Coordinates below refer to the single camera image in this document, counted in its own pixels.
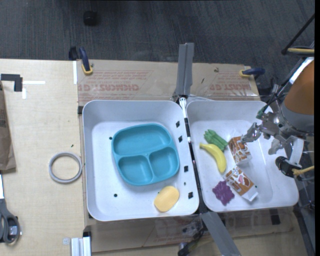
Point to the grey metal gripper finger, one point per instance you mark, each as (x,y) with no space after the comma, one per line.
(254,128)
(251,137)

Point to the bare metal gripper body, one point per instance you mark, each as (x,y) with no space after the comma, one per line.
(272,124)

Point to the orange and white carton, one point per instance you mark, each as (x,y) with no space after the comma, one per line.
(240,153)
(240,183)

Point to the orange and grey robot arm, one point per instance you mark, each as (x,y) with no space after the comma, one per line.
(301,95)

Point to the green toy asparagus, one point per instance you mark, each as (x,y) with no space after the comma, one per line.
(215,140)

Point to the yellow banana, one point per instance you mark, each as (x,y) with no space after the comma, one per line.
(218,156)

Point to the white plastic tray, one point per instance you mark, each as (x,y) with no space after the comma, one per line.
(272,190)
(105,195)

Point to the purple grapes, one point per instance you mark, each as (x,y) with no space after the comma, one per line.
(223,193)

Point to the yellow oval toy bread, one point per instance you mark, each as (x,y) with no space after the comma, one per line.
(166,198)

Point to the blue divided plate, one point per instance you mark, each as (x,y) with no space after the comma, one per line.
(140,140)

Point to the brown cardboard board red print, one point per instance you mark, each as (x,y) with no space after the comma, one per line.
(120,82)

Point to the white tape roll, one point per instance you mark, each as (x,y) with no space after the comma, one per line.
(51,172)

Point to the brown paper bag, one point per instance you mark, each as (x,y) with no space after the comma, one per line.
(5,140)

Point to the black cylinder on white bracket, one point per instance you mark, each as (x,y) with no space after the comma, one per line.
(296,150)

